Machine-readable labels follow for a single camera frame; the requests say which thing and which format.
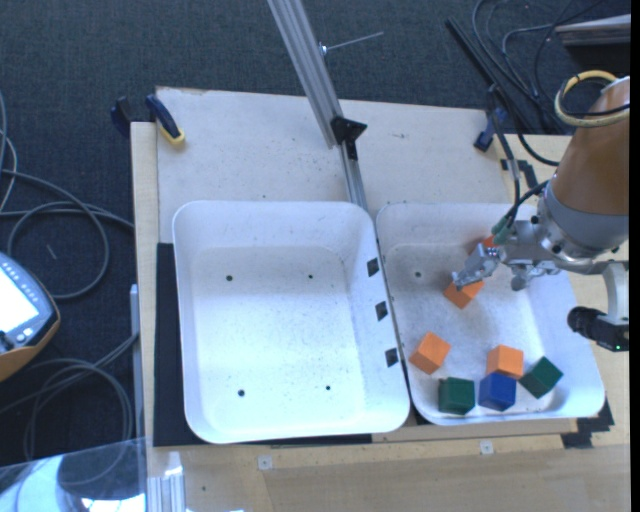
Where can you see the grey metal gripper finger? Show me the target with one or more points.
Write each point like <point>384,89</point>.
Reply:
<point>481,264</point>
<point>520,278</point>

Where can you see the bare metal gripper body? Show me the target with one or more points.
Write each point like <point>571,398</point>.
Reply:
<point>530,245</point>

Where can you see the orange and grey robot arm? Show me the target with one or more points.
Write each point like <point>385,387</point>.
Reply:
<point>590,170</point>

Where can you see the orange cube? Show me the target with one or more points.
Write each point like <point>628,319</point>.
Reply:
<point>505,361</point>
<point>462,297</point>
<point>430,352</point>
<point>483,244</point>

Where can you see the white plastic tray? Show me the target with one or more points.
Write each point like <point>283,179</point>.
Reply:
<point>280,330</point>
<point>500,325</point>

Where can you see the green cube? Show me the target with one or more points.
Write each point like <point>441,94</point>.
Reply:
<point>456,396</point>
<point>541,377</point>

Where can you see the blue cube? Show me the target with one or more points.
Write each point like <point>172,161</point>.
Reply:
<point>496,392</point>

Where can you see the pale wood board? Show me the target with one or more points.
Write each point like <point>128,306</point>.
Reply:
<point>250,155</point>

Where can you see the black cylinder on white bracket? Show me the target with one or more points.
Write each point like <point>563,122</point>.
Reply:
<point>597,327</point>

